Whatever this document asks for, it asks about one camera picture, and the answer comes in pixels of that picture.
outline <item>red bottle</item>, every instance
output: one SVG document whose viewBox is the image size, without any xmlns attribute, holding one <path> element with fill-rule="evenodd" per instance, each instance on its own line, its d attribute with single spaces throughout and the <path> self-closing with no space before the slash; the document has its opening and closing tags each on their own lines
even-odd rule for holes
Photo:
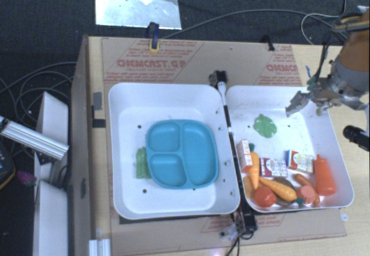
<svg viewBox="0 0 370 256">
<path fill-rule="evenodd" d="M 318 154 L 314 161 L 314 175 L 316 190 L 319 195 L 332 195 L 336 192 L 333 176 L 330 172 L 326 159 Z"/>
</svg>

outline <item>wooden surface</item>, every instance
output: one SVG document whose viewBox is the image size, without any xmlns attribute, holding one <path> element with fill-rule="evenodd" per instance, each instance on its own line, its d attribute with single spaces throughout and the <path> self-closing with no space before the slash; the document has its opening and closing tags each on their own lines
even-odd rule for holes
<svg viewBox="0 0 370 256">
<path fill-rule="evenodd" d="M 90 68 L 90 76 L 92 79 L 102 79 L 101 62 L 101 47 L 100 43 L 90 46 L 90 64 L 95 64 L 96 68 Z M 322 69 L 322 75 L 325 76 L 330 72 L 328 61 L 335 59 L 340 51 L 340 47 L 332 47 L 329 49 L 327 62 Z M 315 73 L 319 64 L 321 47 L 320 46 L 293 46 L 294 57 L 297 63 L 299 74 L 302 83 L 308 79 L 306 66 L 311 70 L 311 74 Z M 97 90 L 103 89 L 97 86 L 100 80 L 92 80 L 91 84 L 95 84 Z M 342 209 L 341 212 L 347 214 L 348 221 L 345 222 L 347 236 L 341 238 L 329 239 L 316 239 L 304 240 L 299 242 L 285 242 L 285 243 L 272 243 L 272 244 L 258 244 L 240 247 L 240 255 L 366 255 L 370 250 L 370 194 L 369 194 L 369 153 L 358 148 L 357 145 L 349 143 L 343 135 L 342 131 L 348 124 L 365 128 L 366 120 L 364 112 L 354 112 L 348 107 L 335 107 L 330 109 L 330 116 L 332 119 L 334 130 L 337 134 L 338 142 L 342 150 L 342 154 L 346 163 L 346 167 L 354 188 L 354 201 L 353 203 Z M 106 141 L 104 138 L 104 130 L 96 130 L 94 133 L 100 144 L 95 144 L 96 150 L 102 150 L 101 146 L 105 148 Z M 102 179 L 106 180 L 106 165 L 104 163 L 97 164 L 95 175 L 100 175 Z M 96 185 L 100 188 L 99 200 L 100 207 L 96 209 L 95 219 L 97 226 L 102 228 L 102 238 L 109 236 L 109 202 L 108 202 L 108 189 L 106 185 Z M 304 228 L 297 222 L 297 229 Z M 153 254 L 153 255 L 225 255 L 228 248 L 221 249 L 207 249 L 197 251 L 184 251 L 177 253 Z"/>
</svg>

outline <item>yellow and black tool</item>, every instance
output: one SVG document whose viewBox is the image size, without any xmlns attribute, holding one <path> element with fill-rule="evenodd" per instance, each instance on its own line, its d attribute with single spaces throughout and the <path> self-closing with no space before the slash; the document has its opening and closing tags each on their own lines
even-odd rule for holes
<svg viewBox="0 0 370 256">
<path fill-rule="evenodd" d="M 0 190 L 11 181 L 15 174 L 16 168 L 13 160 L 5 146 L 0 142 Z"/>
</svg>

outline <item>small box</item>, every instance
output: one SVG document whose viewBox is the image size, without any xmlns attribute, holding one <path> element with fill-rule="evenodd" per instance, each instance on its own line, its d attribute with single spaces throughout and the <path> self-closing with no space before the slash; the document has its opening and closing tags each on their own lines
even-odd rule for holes
<svg viewBox="0 0 370 256">
<path fill-rule="evenodd" d="M 261 158 L 261 176 L 288 177 L 287 165 L 284 160 L 276 158 Z"/>
<path fill-rule="evenodd" d="M 242 139 L 238 145 L 236 145 L 236 153 L 238 154 L 242 173 L 247 173 L 252 167 L 252 157 L 250 156 L 249 142 L 247 139 Z"/>
<path fill-rule="evenodd" d="M 313 173 L 313 161 L 315 157 L 309 154 L 302 154 L 294 150 L 287 152 L 288 169 L 297 170 L 301 173 Z"/>
</svg>

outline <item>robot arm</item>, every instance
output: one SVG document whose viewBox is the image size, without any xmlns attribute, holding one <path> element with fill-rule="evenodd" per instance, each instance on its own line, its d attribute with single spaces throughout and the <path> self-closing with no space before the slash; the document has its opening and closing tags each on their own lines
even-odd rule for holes
<svg viewBox="0 0 370 256">
<path fill-rule="evenodd" d="M 318 115 L 333 106 L 342 104 L 367 114 L 367 131 L 347 126 L 343 134 L 351 142 L 369 151 L 369 105 L 360 98 L 369 92 L 369 10 L 362 16 L 342 17 L 333 25 L 333 32 L 349 32 L 349 36 L 330 74 L 319 77 L 328 44 L 323 47 L 320 67 L 308 81 L 308 93 L 298 92 L 286 108 L 287 116 L 303 109 L 309 101 L 316 104 Z"/>
</svg>

